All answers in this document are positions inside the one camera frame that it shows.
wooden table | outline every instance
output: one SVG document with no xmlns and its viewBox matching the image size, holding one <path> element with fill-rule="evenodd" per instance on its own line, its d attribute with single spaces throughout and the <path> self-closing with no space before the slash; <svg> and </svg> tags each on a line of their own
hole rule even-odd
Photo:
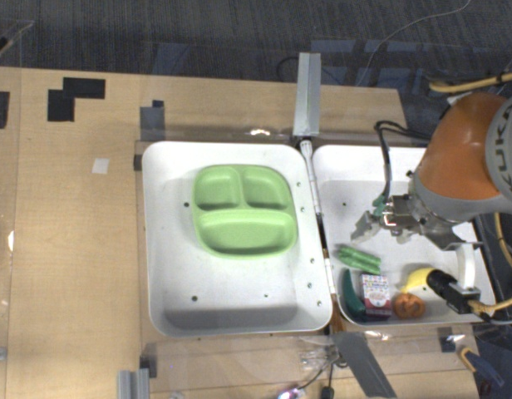
<svg viewBox="0 0 512 399">
<path fill-rule="evenodd" d="M 64 76 L 105 79 L 106 98 L 76 99 L 75 122 L 48 122 L 47 91 L 62 89 Z M 0 171 L 0 213 L 11 215 L 0 221 L 0 346 L 8 349 L 7 360 L 0 361 L 0 399 L 116 397 L 116 374 L 137 369 L 148 323 L 143 303 L 140 310 L 133 170 L 140 107 L 164 101 L 166 124 L 173 131 L 252 127 L 287 134 L 296 86 L 0 68 L 0 90 L 11 92 L 9 124 L 0 131 L 0 168 L 12 167 Z M 392 90 L 324 86 L 321 107 L 323 130 L 370 132 L 381 115 L 404 122 Z M 92 173 L 98 158 L 109 159 L 106 174 Z M 12 229 L 11 284 L 11 253 L 3 238 Z M 469 327 L 457 329 L 472 342 Z M 424 336 L 430 334 L 435 332 L 410 333 L 408 339 L 411 345 L 417 338 L 427 342 Z M 166 353 L 180 346 L 159 340 Z M 219 353 L 223 341 L 215 343 L 217 354 L 224 355 Z M 278 367 L 280 356 L 298 360 L 279 346 L 294 339 L 265 341 L 265 347 L 278 342 L 269 355 Z M 381 365 L 391 368 L 388 378 L 399 397 L 477 397 L 472 375 L 455 354 L 441 354 L 432 345 L 404 357 L 383 350 Z M 208 357 L 219 362 L 213 354 Z M 236 366 L 215 368 L 222 369 L 236 371 Z M 297 365 L 290 376 L 305 379 L 309 373 Z M 154 399 L 170 397 L 170 387 L 161 383 L 151 381 Z M 337 398 L 362 397 L 349 370 L 336 374 L 333 385 Z M 316 386 L 310 394 L 316 395 Z M 183 393 L 192 399 L 272 397 L 281 387 L 225 385 Z"/>
</svg>

cable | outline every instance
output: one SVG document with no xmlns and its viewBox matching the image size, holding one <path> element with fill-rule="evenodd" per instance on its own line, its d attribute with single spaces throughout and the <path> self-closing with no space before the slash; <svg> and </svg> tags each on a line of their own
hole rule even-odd
<svg viewBox="0 0 512 399">
<path fill-rule="evenodd" d="M 512 319 L 507 320 L 507 321 L 500 321 L 499 319 L 491 319 L 487 322 L 492 323 L 493 325 L 512 325 Z"/>
<path fill-rule="evenodd" d="M 507 260 L 507 263 L 509 263 L 510 267 L 512 268 L 512 256 L 505 245 L 506 242 L 504 239 L 504 231 L 502 229 L 502 224 L 500 221 L 500 213 L 495 213 L 495 227 L 496 234 L 498 235 L 498 243 L 500 244 L 502 253 L 504 254 L 505 259 Z"/>
<path fill-rule="evenodd" d="M 330 366 L 330 375 L 328 376 L 328 387 L 332 387 L 333 364 Z"/>
<path fill-rule="evenodd" d="M 506 247 L 504 232 L 500 220 L 500 213 L 495 213 L 495 228 L 496 235 L 498 236 L 498 243 L 500 244 L 502 253 L 504 254 L 504 257 L 509 263 L 510 267 L 512 268 L 512 256 Z M 469 306 L 472 308 L 472 310 L 474 310 L 475 313 L 478 314 L 493 313 L 496 310 L 501 310 L 503 308 L 508 308 L 509 306 L 512 306 L 512 298 L 509 298 L 508 300 L 505 300 L 497 304 L 483 304 L 482 302 L 479 302 L 477 300 L 470 300 Z"/>
<path fill-rule="evenodd" d="M 392 181 L 392 170 L 391 170 L 391 157 L 389 156 L 389 146 L 383 136 L 384 131 L 390 131 L 391 133 L 395 133 L 397 135 L 403 135 L 405 137 L 410 137 L 412 139 L 418 140 L 429 140 L 430 136 L 425 135 L 424 133 L 420 133 L 419 131 L 414 131 L 411 129 L 407 129 L 402 127 L 400 124 L 395 121 L 389 120 L 381 120 L 378 121 L 374 125 L 374 130 L 378 134 L 378 140 L 380 141 L 380 147 L 382 148 L 382 156 L 383 156 L 383 169 L 385 173 L 386 183 L 382 191 L 383 202 L 386 203 L 389 200 L 389 194 L 391 192 L 391 181 Z"/>
<path fill-rule="evenodd" d="M 305 389 L 306 387 L 312 385 L 321 376 L 321 374 L 326 370 L 326 368 L 328 368 L 328 365 L 332 365 L 332 367 L 333 367 L 333 364 L 335 362 L 337 362 L 339 359 L 340 359 L 340 357 L 338 357 L 337 359 L 334 359 L 333 361 L 326 362 L 322 366 L 322 368 L 317 372 L 317 374 L 315 374 L 315 376 L 309 382 L 307 382 L 306 384 L 303 384 L 300 387 L 297 387 L 297 389 L 302 390 L 302 389 Z"/>
<path fill-rule="evenodd" d="M 378 45 L 374 48 L 374 51 L 372 52 L 371 57 L 369 58 L 369 60 L 367 62 L 367 66 L 365 66 L 365 71 L 363 72 L 363 75 L 360 78 L 360 80 L 356 82 L 356 86 L 359 86 L 360 84 L 362 84 L 363 80 L 365 79 L 365 75 L 367 74 L 367 70 L 371 66 L 372 60 L 374 59 L 374 56 L 377 54 L 378 50 L 380 50 L 380 47 L 382 46 L 382 44 L 384 44 L 388 40 L 391 40 L 399 32 L 402 32 L 405 29 L 407 29 L 409 27 L 412 27 L 413 25 L 416 25 L 419 22 L 426 21 L 428 19 L 433 19 L 435 17 L 446 17 L 448 15 L 454 15 L 454 14 L 456 14 L 458 12 L 462 12 L 462 11 L 464 11 L 468 7 L 468 5 L 470 4 L 471 1 L 472 0 L 467 0 L 466 3 L 463 6 L 459 7 L 456 10 L 451 10 L 449 12 L 443 12 L 443 13 L 437 13 L 435 15 L 428 15 L 426 17 L 421 17 L 419 19 L 416 19 L 415 21 L 409 22 L 408 24 L 404 25 L 403 27 L 398 28 L 397 30 L 395 30 L 394 32 L 389 34 L 381 42 L 379 42 Z"/>
<path fill-rule="evenodd" d="M 483 224 L 483 228 L 487 231 L 488 234 L 492 235 L 492 236 L 495 236 L 496 238 L 498 238 L 498 234 L 496 234 L 495 232 L 493 232 L 489 226 L 487 226 L 486 224 Z M 504 239 L 504 244 L 505 244 L 505 247 L 509 250 L 510 254 L 511 254 L 511 257 L 512 257 L 512 247 L 505 241 Z"/>
<path fill-rule="evenodd" d="M 22 34 L 34 25 L 34 21 L 17 21 L 14 26 L 9 28 L 0 36 L 0 57 L 14 45 Z"/>
<path fill-rule="evenodd" d="M 339 79 L 334 76 L 328 69 L 326 69 L 326 67 L 322 67 L 321 68 L 322 72 L 324 72 L 327 76 L 329 76 L 330 78 L 332 78 L 332 80 L 334 80 L 336 82 L 336 85 L 337 86 L 342 86 L 342 82 L 339 81 Z"/>
<path fill-rule="evenodd" d="M 278 79 L 281 81 L 281 82 L 284 82 L 284 79 L 282 78 L 282 65 L 287 62 L 287 61 L 298 61 L 298 57 L 285 57 L 282 61 L 280 61 L 277 65 L 276 65 L 276 68 L 275 68 L 275 71 L 276 71 L 276 77 L 278 77 Z"/>
<path fill-rule="evenodd" d="M 451 86 L 443 81 L 433 81 L 430 83 L 430 89 L 438 93 L 460 93 L 462 91 L 471 91 L 481 87 L 496 86 L 498 84 L 512 81 L 512 72 L 505 72 L 499 76 L 484 78 L 483 80 L 471 81 L 468 83 Z"/>
</svg>

green divided plate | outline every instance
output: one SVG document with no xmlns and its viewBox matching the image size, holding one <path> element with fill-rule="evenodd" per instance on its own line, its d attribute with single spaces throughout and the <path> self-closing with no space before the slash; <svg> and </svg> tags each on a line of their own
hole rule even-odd
<svg viewBox="0 0 512 399">
<path fill-rule="evenodd" d="M 213 165 L 196 176 L 192 194 L 195 232 L 221 257 L 268 257 L 297 241 L 297 218 L 288 183 L 261 165 Z"/>
</svg>

yellow banana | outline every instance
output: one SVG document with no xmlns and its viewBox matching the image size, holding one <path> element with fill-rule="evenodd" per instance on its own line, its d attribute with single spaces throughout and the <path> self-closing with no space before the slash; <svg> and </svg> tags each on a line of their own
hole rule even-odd
<svg viewBox="0 0 512 399">
<path fill-rule="evenodd" d="M 410 289 L 414 287 L 422 287 L 426 285 L 426 279 L 430 272 L 434 270 L 433 268 L 420 268 L 414 270 L 407 277 L 406 285 L 404 285 L 400 291 L 403 293 L 407 293 Z"/>
</svg>

small box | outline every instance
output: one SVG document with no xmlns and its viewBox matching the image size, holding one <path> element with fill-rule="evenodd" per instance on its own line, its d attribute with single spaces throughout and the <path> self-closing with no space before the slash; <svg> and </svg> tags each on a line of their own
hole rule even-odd
<svg viewBox="0 0 512 399">
<path fill-rule="evenodd" d="M 366 314 L 376 318 L 389 318 L 392 311 L 387 276 L 363 274 L 362 286 Z"/>
</svg>

